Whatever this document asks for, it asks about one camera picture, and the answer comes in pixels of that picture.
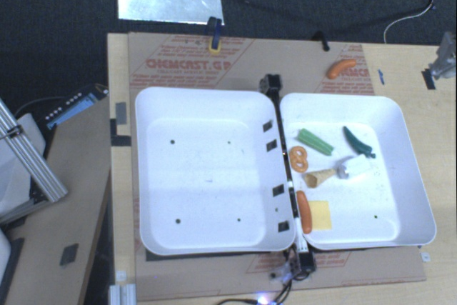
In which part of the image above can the yellow cheese slice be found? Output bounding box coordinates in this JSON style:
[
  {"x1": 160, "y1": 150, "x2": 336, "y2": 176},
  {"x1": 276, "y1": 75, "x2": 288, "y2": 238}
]
[{"x1": 307, "y1": 200, "x2": 333, "y2": 231}]

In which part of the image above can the dark green pepper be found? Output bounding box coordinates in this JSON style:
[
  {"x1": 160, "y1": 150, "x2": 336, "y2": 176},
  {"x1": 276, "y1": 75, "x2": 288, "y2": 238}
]
[{"x1": 343, "y1": 126, "x2": 376, "y2": 159}]

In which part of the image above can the tan ice cream cone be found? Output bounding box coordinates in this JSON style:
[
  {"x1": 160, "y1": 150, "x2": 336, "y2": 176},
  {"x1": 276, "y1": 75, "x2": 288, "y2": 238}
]
[{"x1": 303, "y1": 168, "x2": 337, "y2": 189}]

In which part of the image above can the brown cardboard board red print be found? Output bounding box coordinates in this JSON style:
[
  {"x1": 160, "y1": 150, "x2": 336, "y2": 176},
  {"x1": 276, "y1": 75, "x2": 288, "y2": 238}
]
[{"x1": 127, "y1": 32, "x2": 428, "y2": 292}]

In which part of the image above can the thin black and white rod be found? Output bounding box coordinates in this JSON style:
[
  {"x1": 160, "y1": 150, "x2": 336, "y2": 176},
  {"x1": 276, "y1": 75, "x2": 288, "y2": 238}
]
[{"x1": 271, "y1": 91, "x2": 307, "y2": 251}]

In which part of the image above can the white plastic tray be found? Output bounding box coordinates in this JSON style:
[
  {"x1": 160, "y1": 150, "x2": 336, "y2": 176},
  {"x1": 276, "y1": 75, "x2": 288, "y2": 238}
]
[
  {"x1": 134, "y1": 86, "x2": 298, "y2": 256},
  {"x1": 279, "y1": 92, "x2": 438, "y2": 251}
]

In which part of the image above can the light green ridged vegetable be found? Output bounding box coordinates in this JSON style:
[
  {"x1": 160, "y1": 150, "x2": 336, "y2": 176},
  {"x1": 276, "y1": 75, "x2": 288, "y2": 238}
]
[{"x1": 297, "y1": 128, "x2": 335, "y2": 156}]

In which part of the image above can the orange sausage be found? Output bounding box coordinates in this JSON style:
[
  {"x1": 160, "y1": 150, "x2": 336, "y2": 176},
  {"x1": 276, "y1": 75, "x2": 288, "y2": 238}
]
[
  {"x1": 326, "y1": 59, "x2": 358, "y2": 80},
  {"x1": 296, "y1": 190, "x2": 313, "y2": 235}
]

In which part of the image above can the orange pretzel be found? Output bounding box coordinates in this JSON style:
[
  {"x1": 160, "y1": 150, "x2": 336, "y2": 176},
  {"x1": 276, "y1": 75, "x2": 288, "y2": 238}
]
[{"x1": 288, "y1": 146, "x2": 309, "y2": 174}]

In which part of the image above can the white bottle with silver cap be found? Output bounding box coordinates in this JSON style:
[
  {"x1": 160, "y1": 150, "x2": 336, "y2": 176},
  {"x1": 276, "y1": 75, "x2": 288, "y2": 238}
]
[{"x1": 337, "y1": 154, "x2": 372, "y2": 179}]

